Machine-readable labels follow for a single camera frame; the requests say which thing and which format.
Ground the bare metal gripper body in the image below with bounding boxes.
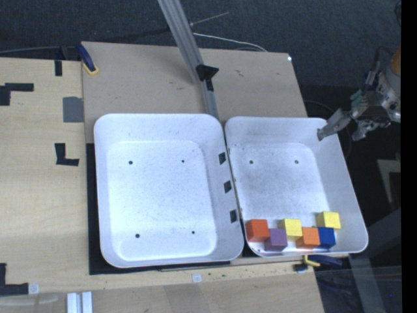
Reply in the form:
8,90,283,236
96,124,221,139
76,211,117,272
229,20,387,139
351,89,402,132

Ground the white plastic tray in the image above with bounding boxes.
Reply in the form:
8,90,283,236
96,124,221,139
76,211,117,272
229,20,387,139
93,113,245,269
223,115,369,259

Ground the yellow cube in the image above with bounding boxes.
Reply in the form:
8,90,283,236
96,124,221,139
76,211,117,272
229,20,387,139
278,218,304,242
315,211,342,231

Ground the blue cube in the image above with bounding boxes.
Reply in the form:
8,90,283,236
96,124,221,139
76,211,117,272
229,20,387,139
317,226,337,250

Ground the orange cube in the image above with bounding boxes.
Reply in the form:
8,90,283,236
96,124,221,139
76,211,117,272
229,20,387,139
295,226,321,250
244,218,271,243

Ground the purple cube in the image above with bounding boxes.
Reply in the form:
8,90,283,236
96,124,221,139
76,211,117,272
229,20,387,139
263,228,289,252

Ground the brown flat board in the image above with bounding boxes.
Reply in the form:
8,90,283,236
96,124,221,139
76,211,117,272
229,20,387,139
80,40,351,276

